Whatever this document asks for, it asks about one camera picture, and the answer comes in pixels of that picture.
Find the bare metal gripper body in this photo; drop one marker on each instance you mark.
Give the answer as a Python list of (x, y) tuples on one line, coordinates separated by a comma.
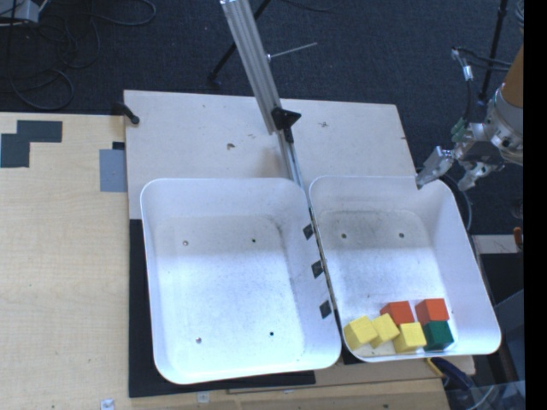
[(480, 145)]

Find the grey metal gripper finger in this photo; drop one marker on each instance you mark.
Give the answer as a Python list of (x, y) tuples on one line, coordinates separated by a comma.
[(473, 177), (435, 165)]

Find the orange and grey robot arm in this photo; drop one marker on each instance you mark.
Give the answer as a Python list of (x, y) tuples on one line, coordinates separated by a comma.
[(513, 88)]

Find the white plastic tray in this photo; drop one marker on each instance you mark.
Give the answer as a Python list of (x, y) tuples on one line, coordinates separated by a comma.
[(231, 280), (384, 263)]

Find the orange cube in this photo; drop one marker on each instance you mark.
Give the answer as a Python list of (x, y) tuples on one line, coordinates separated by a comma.
[(432, 310), (399, 312)]

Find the thin black and white rod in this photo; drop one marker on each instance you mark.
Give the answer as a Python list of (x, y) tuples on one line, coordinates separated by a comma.
[(294, 162)]

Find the green cube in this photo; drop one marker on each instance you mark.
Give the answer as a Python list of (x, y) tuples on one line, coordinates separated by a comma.
[(439, 335)]

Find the yellow cube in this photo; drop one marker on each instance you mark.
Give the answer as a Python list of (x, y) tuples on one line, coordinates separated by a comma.
[(360, 332), (386, 328), (410, 337)]

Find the pale wood flat board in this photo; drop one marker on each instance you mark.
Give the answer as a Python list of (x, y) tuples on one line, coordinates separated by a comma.
[(205, 143)]

